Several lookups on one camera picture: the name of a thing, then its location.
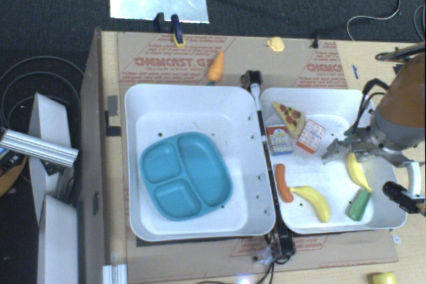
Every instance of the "blue plate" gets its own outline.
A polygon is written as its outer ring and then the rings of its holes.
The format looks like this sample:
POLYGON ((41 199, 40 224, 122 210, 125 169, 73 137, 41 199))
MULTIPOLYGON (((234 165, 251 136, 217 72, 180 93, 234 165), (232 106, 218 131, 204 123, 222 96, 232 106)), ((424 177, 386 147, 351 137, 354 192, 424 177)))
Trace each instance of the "blue plate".
POLYGON ((140 172, 159 212, 186 220, 222 207, 232 193, 229 171, 213 141, 187 132, 149 146, 140 172))

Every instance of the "red and white box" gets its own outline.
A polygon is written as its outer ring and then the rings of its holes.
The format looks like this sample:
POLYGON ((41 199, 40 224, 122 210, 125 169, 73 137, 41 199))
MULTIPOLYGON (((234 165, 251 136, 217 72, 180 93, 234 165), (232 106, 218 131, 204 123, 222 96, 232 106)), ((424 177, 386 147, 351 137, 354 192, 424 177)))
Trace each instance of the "red and white box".
POLYGON ((321 142, 324 135, 325 128, 315 123, 313 120, 306 121, 305 127, 299 136, 296 146, 306 150, 306 152, 313 154, 321 142))

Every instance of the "white tray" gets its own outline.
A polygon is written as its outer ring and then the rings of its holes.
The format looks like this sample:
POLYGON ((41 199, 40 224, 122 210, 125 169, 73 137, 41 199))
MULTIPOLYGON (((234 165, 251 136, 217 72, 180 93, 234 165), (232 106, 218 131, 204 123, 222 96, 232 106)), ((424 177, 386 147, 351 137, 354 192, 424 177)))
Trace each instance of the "white tray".
POLYGON ((125 96, 130 225, 147 241, 267 234, 276 216, 254 100, 227 86, 138 84, 125 96), (186 221, 167 219, 154 206, 138 161, 151 144, 184 132, 207 135, 232 180, 224 208, 186 221))
MULTIPOLYGON (((327 146, 335 138, 343 140, 343 132, 355 121, 361 96, 361 92, 357 90, 311 88, 269 88, 261 95, 265 125, 282 123, 272 106, 272 102, 279 102, 304 111, 307 119, 312 119, 325 128, 325 134, 315 154, 302 150, 295 145, 296 141, 292 140, 292 154, 271 156, 274 168, 279 163, 286 166, 288 186, 312 186, 323 194, 330 206, 330 220, 322 223, 313 207, 297 194, 294 194, 295 200, 289 204, 280 198, 282 218, 296 233, 387 229, 405 223, 407 214, 382 192, 384 183, 397 182, 391 164, 384 159, 372 156, 362 164, 373 191, 361 221, 353 221, 347 215, 349 202, 354 201, 361 188, 351 181, 343 160, 322 164, 321 155, 327 146)), ((369 119, 370 114, 366 110, 359 126, 367 126, 369 119)))

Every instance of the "toy carrot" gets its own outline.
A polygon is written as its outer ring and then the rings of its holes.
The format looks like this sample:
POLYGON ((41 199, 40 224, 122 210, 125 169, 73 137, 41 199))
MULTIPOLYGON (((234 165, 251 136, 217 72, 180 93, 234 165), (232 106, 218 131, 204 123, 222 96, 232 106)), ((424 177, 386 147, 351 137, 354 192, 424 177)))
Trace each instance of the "toy carrot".
POLYGON ((207 78, 210 82, 218 82, 224 70, 224 52, 220 51, 208 69, 207 78))

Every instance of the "small box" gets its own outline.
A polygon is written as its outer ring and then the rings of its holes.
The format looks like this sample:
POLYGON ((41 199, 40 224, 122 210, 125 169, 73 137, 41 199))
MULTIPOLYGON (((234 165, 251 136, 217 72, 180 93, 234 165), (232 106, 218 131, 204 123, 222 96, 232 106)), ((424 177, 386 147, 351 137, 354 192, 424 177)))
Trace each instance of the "small box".
POLYGON ((306 152, 313 154, 317 150, 324 132, 324 127, 312 120, 308 120, 306 121, 305 127, 296 142, 296 146, 299 146, 306 150, 306 152))
POLYGON ((291 154, 293 152, 286 126, 283 124, 267 126, 266 134, 272 155, 291 154))

